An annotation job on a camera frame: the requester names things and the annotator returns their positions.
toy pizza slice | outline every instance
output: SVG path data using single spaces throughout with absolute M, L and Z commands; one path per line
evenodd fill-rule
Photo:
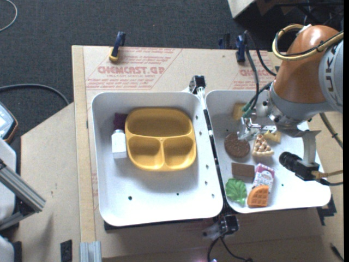
M 268 145 L 263 135 L 258 134 L 255 144 L 253 146 L 252 155 L 263 157 L 263 156 L 272 156 L 273 154 L 274 154 L 274 151 Z
M 257 186 L 251 190 L 247 197 L 249 207 L 266 207 L 268 204 L 269 186 L 266 184 Z

toy orange slice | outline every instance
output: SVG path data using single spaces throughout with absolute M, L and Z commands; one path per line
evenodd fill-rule
M 247 198 L 249 207 L 266 207 L 268 204 L 269 186 L 260 185 L 251 190 Z

yellow divided plate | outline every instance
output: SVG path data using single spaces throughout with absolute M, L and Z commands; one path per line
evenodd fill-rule
M 196 158 L 191 119 L 175 108 L 139 108 L 126 119 L 127 151 L 131 161 L 148 171 L 177 171 Z

white cable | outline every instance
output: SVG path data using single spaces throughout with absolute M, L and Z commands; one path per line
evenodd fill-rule
M 13 18 L 13 20 L 8 25 L 6 25 L 3 28 L 0 28 L 0 32 L 4 31 L 7 28 L 9 28 L 15 22 L 15 20 L 17 19 L 17 16 L 18 16 L 18 10 L 17 10 L 17 7 L 16 7 L 15 3 L 13 3 L 10 0 L 4 0 L 4 1 L 9 2 L 15 8 L 15 17 Z

white bottle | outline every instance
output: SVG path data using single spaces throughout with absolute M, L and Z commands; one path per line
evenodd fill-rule
M 114 159 L 127 157 L 126 136 L 123 130 L 114 131 L 111 135 L 111 145 Z

